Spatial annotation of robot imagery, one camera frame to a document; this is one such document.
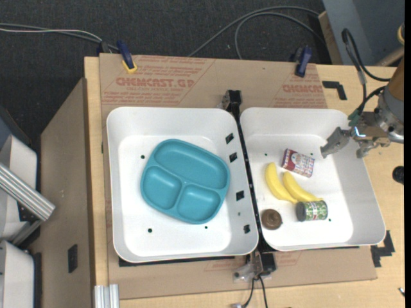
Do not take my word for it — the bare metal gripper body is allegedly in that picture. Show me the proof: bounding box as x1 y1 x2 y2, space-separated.
351 102 405 149

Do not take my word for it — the red and white carton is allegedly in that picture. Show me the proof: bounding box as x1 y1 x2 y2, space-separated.
281 148 316 178

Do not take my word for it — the yellow banana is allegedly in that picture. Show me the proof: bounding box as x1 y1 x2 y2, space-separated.
265 162 300 205
282 171 324 203

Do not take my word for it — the white plastic tray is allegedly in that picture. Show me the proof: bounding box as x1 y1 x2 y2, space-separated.
239 107 387 252
105 106 260 264

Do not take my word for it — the green can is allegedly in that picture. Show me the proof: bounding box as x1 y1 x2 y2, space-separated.
295 199 329 223

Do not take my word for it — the blue divided plate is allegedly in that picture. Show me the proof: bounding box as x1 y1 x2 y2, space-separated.
139 138 232 225

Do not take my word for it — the brown cardboard board, red print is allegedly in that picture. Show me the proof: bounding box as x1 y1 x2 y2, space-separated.
98 53 379 300

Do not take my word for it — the black block with thin wires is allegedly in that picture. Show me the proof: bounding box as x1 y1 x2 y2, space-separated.
233 251 277 282
220 89 243 112

